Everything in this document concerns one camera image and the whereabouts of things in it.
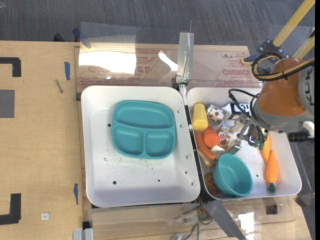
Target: dark floor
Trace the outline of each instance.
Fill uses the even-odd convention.
[[[196,44],[246,45],[255,53],[260,44],[279,33],[303,1],[0,0],[0,40],[52,41],[59,33],[71,42],[75,40],[72,30],[80,28],[81,22],[188,31],[192,21]],[[315,7],[283,43],[285,52],[292,55],[313,27]],[[307,57],[314,57],[314,49]],[[305,167],[303,191],[311,188],[313,193],[303,211],[315,239],[315,146],[292,143],[292,150]]]

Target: wooden surface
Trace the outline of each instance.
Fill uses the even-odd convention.
[[[0,118],[1,215],[9,213],[10,194],[21,193],[21,220],[0,225],[0,239],[71,240],[82,228],[75,46],[0,41],[0,57],[19,57],[22,73],[12,77],[12,66],[0,64],[0,89],[15,90],[14,118]],[[50,220],[41,220],[42,212],[50,212]]]

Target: teal bowl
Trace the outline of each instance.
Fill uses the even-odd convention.
[[[212,175],[218,189],[227,196],[244,197],[252,191],[250,171],[234,154],[223,154],[214,166]]]

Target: yellow cup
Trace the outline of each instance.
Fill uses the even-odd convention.
[[[192,127],[195,131],[203,132],[208,128],[208,117],[206,108],[202,103],[197,103],[193,107]]]

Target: orange carrot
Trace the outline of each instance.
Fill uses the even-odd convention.
[[[268,159],[265,179],[270,184],[269,191],[275,191],[276,188],[274,183],[278,180],[278,164],[276,153],[273,150],[270,152],[270,156]]]
[[[206,158],[209,160],[215,160],[216,154],[213,153],[204,143],[204,139],[202,137],[202,133],[199,131],[194,131],[195,143],[197,148],[204,154]]]
[[[270,137],[269,135],[266,137],[264,142],[263,150],[261,150],[261,154],[265,164],[268,164],[269,156],[270,156]]]

